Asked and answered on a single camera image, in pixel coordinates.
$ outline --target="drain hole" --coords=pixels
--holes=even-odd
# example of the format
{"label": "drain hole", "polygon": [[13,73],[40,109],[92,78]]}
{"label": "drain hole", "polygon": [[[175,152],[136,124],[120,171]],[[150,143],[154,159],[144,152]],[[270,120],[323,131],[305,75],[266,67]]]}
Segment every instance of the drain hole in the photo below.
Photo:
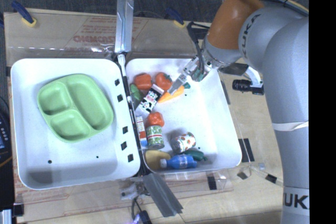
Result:
{"label": "drain hole", "polygon": [[128,155],[127,158],[129,163],[134,160],[133,154]]}
{"label": "drain hole", "polygon": [[120,94],[120,95],[118,95],[118,102],[121,102],[122,100],[123,100],[123,98],[122,98],[122,95]]}
{"label": "drain hole", "polygon": [[121,150],[123,151],[125,148],[127,148],[127,143],[126,141],[121,144]]}

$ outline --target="green can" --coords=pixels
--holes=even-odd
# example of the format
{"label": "green can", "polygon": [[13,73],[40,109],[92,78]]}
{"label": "green can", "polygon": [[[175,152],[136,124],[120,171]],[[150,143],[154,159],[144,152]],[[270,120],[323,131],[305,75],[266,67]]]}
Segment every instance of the green can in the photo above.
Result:
{"label": "green can", "polygon": [[160,150],[164,147],[162,128],[159,125],[153,125],[146,128],[146,135],[149,150]]}

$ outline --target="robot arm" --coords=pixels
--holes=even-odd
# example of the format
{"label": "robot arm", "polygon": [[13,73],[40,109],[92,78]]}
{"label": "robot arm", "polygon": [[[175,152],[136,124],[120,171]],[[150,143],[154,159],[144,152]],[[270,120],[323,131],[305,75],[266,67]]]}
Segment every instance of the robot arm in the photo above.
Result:
{"label": "robot arm", "polygon": [[281,223],[307,224],[308,10],[287,0],[270,1],[280,5],[265,7],[261,0],[223,0],[202,44],[202,56],[210,68],[217,69],[242,57],[252,70],[263,74],[284,174]]}

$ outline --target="table surface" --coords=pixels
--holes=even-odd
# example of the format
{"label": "table surface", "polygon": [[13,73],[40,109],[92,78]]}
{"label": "table surface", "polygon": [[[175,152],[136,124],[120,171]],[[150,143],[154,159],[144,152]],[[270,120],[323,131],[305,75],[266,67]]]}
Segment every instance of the table surface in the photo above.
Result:
{"label": "table surface", "polygon": [[[15,28],[14,26],[19,23],[19,18],[14,17],[17,14],[5,14],[7,64],[10,66],[20,58],[35,55],[31,49],[28,49],[26,54],[22,53],[24,48],[18,49],[22,47],[23,39],[26,41],[24,45],[26,47],[31,47],[29,42],[33,42],[34,37],[39,40],[40,44],[48,44],[46,40],[51,40],[48,35],[53,35],[53,30],[58,31],[56,29],[58,25],[64,27],[64,24],[60,22],[68,22],[72,19],[76,21],[76,16],[87,16],[83,19],[84,23],[81,19],[73,29],[68,30],[64,38],[55,41],[57,37],[54,37],[53,45],[49,43],[50,46],[55,47],[57,44],[60,48],[77,46],[76,42],[69,42],[69,36],[70,38],[83,37],[88,29],[88,27],[84,29],[84,25],[88,25],[88,18],[105,18],[105,21],[102,20],[104,22],[99,25],[100,30],[104,27],[110,27],[108,29],[111,30],[115,26],[115,21],[113,22],[115,16],[112,15],[35,9],[29,11],[38,21],[41,16],[41,21],[44,22],[38,26],[36,31],[43,33],[46,31],[45,28],[48,28],[50,33],[41,36],[34,35],[34,30],[26,29],[26,26],[22,26],[21,30],[19,27]],[[195,53],[187,30],[177,27],[173,21],[148,18],[135,18],[134,21],[132,50],[135,53],[132,54],[133,58],[155,58],[158,55],[161,57],[170,55],[171,58],[180,55],[182,58],[187,58]],[[37,48],[35,44],[33,52],[36,52]],[[148,211],[153,223],[280,223],[282,167],[265,96],[234,91],[231,87],[232,82],[239,77],[222,73],[219,75],[227,89],[229,109],[238,139],[249,141],[253,159],[250,156],[250,160],[241,162],[235,168],[211,173],[210,175],[216,179],[216,190],[209,189],[207,182],[209,173],[203,172],[193,176],[185,174],[167,176],[165,180],[183,206],[183,213],[164,218],[150,196],[139,198],[141,209]],[[10,78],[8,78],[8,86],[12,119]],[[24,215],[17,218],[18,223],[131,223],[133,221],[132,201],[122,200],[120,195],[121,188],[133,184],[132,179],[50,190],[32,190],[25,187],[18,177],[13,121],[11,121],[11,131],[16,203],[23,203],[25,209]],[[242,173],[246,176],[244,180],[238,176]],[[267,175],[277,177],[277,183],[266,180]]]}

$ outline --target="blue clamp handle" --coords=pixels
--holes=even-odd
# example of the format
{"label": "blue clamp handle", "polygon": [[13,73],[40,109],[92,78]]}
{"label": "blue clamp handle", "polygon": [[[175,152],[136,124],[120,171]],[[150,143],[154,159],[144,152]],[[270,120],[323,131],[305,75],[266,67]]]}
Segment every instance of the blue clamp handle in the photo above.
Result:
{"label": "blue clamp handle", "polygon": [[182,16],[176,10],[169,7],[169,8],[166,9],[166,13],[169,14],[170,16],[172,16],[174,18],[174,20],[176,20],[179,24],[181,24],[181,25],[184,24]]}
{"label": "blue clamp handle", "polygon": [[5,29],[4,15],[0,12],[0,27]]}
{"label": "blue clamp handle", "polygon": [[23,5],[21,5],[18,1],[14,0],[12,2],[12,8],[15,9],[17,12],[19,12],[22,15],[22,17],[30,24],[34,22],[34,19],[31,17],[26,8]]}

